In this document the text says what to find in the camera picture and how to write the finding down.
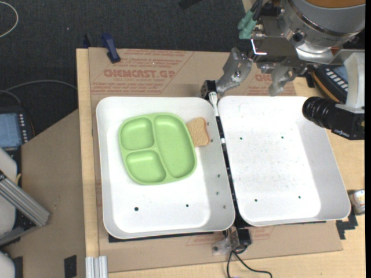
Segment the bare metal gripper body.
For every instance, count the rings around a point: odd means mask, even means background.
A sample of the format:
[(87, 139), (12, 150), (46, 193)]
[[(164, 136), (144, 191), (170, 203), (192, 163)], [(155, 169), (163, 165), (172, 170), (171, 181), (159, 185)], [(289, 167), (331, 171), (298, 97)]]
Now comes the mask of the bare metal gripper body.
[(250, 58), (255, 63), (297, 68), (306, 64), (342, 65), (353, 53), (362, 52), (361, 48), (345, 45), (355, 37), (353, 33), (327, 30), (296, 13), (262, 16), (251, 38)]

